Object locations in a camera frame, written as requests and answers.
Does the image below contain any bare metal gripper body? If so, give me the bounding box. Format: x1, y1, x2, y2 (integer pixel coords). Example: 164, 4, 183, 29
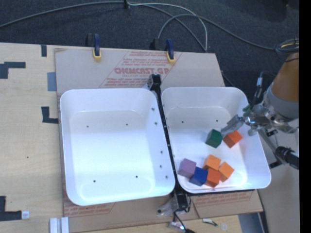
243, 103, 299, 136

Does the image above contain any orange cube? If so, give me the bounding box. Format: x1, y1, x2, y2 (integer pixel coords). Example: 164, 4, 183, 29
223, 130, 243, 149
202, 154, 222, 171
205, 168, 222, 188
218, 161, 235, 183

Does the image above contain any green cube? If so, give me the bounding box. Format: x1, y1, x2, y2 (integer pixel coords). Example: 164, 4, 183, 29
205, 129, 223, 149

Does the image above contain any white plastic tray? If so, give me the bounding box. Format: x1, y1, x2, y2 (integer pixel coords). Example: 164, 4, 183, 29
59, 88, 176, 206
160, 86, 272, 194

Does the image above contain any blue cube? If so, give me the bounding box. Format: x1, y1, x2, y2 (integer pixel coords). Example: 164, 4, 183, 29
189, 166, 209, 187

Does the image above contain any purple cube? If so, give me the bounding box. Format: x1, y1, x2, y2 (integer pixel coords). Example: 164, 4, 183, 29
177, 158, 197, 179

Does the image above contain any thin black rod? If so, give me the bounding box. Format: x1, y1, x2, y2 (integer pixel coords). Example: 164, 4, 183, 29
155, 88, 182, 195

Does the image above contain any brown cardboard board red print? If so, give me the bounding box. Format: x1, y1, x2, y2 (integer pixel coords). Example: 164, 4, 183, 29
54, 48, 264, 224

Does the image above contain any black cylinder on white bracket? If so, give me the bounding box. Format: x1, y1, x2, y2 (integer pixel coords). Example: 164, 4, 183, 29
257, 127, 300, 171

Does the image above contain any black block with thin wires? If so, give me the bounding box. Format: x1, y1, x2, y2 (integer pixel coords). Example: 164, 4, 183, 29
147, 73, 163, 92
174, 190, 190, 212

